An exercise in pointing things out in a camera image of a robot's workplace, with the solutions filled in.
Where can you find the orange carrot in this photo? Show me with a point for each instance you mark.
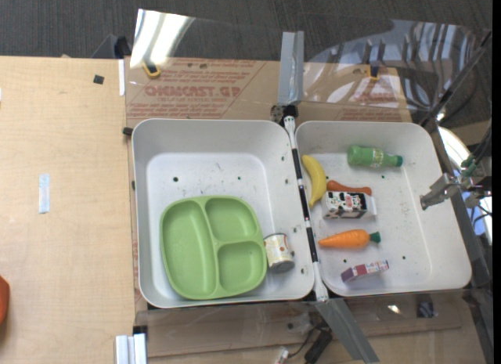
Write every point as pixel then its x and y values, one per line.
pixel 346 239

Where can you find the thin black and white rod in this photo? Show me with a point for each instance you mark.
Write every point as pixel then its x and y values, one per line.
pixel 300 176

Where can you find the small white patterned can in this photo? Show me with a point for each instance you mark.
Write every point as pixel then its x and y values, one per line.
pixel 278 253

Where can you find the orange sausage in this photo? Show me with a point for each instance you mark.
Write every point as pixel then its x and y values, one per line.
pixel 344 187

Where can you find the purple and pink carton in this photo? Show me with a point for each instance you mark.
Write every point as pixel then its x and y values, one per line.
pixel 364 270

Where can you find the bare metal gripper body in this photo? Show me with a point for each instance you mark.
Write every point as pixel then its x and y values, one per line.
pixel 471 188

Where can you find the white plastic tray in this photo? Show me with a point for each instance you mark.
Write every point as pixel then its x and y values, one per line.
pixel 411 237
pixel 219 166

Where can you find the white cow print carton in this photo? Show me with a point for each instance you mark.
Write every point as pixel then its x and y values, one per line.
pixel 344 204

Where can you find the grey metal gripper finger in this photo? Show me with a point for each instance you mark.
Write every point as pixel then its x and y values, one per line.
pixel 434 199
pixel 444 183

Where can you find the green bottle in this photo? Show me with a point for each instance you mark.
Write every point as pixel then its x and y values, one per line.
pixel 368 157

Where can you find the brown cardboard board red print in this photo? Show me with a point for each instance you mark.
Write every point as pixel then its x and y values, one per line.
pixel 195 94

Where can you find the green divided plate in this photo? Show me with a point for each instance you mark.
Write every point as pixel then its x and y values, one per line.
pixel 188 245

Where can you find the yellow banana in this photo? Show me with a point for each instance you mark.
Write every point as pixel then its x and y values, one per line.
pixel 318 178

